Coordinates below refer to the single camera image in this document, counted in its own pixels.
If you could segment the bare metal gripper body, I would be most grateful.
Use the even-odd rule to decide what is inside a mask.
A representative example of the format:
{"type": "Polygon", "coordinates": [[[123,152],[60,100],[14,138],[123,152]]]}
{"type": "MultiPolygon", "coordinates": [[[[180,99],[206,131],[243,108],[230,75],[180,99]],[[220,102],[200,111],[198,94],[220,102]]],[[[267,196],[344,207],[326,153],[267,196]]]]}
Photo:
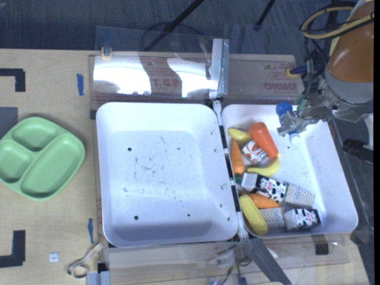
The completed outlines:
{"type": "Polygon", "coordinates": [[[303,124],[326,122],[332,117],[349,122],[364,120],[373,114],[365,109],[367,103],[353,103],[336,96],[327,89],[318,89],[316,93],[299,95],[299,119],[303,124]]]}

